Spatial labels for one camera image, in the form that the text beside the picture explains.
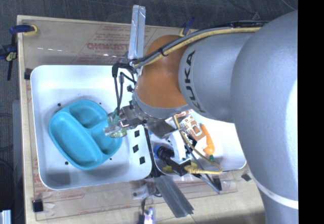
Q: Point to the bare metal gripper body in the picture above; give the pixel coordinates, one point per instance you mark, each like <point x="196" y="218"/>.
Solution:
<point x="131" y="117"/>

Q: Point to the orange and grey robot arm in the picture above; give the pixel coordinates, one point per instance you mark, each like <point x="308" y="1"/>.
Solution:
<point x="227" y="78"/>

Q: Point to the thin black and white rod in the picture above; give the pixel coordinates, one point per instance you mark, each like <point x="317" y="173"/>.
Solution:
<point x="149" y="149"/>

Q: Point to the blue round object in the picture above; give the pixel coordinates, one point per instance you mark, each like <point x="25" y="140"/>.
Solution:
<point x="157" y="147"/>

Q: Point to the blue divided plate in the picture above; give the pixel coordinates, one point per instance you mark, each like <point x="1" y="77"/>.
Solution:
<point x="76" y="136"/>

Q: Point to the yellow object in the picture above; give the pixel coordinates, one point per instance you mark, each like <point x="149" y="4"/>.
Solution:
<point x="167" y="168"/>

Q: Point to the white plastic tray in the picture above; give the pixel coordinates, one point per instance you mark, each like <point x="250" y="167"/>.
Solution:
<point x="76" y="83"/>
<point x="227" y="147"/>

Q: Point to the orange carrot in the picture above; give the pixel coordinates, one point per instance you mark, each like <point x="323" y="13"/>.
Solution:
<point x="209" y="145"/>

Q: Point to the brown cardboard board red print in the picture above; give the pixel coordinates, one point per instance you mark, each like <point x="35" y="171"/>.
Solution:
<point x="76" y="40"/>

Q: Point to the black cylinder on white bracket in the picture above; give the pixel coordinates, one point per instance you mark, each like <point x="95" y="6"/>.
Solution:
<point x="180" y="150"/>

